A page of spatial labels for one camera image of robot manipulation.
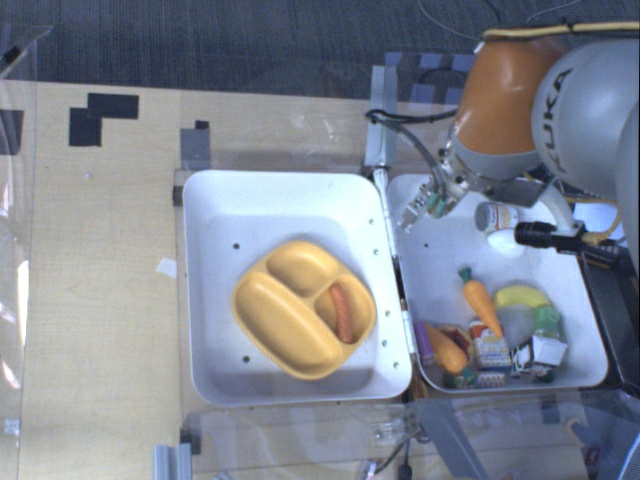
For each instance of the small white carton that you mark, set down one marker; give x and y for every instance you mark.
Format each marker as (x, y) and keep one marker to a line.
(549, 350)

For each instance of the purple tube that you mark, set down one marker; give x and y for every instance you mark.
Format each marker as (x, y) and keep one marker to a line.
(425, 345)

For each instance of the yellow divided plate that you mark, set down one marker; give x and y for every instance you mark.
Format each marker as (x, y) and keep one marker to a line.
(280, 318)

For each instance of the toy hot dog bun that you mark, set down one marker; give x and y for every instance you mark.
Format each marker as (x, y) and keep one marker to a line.
(462, 340)

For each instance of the white and black packet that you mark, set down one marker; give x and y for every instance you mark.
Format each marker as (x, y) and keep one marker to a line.
(521, 360)

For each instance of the yellow banana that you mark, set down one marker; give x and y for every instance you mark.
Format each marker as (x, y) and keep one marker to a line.
(520, 295)

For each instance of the white carton with red top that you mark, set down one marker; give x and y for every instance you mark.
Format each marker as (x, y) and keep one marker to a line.
(491, 352)

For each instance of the white plastic tray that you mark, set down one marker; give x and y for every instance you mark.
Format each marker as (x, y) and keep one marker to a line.
(260, 203)
(560, 278)

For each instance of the black cylinder on white bracket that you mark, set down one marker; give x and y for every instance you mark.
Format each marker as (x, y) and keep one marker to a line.
(550, 238)

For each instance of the small white can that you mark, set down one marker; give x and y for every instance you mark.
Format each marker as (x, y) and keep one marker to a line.
(495, 216)

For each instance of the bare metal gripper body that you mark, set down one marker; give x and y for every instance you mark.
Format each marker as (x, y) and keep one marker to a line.
(457, 178)

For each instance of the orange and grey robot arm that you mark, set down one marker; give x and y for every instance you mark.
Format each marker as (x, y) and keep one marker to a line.
(585, 118)

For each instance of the white oval object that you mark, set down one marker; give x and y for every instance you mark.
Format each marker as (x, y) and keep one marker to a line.
(502, 244)

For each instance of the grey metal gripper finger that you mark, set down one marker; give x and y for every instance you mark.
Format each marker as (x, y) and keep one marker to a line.
(407, 218)
(421, 199)

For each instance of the red toy sausage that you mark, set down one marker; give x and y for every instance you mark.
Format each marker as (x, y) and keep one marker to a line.
(343, 315)

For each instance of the green and white can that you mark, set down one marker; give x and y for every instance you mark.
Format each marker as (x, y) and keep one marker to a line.
(480, 380)

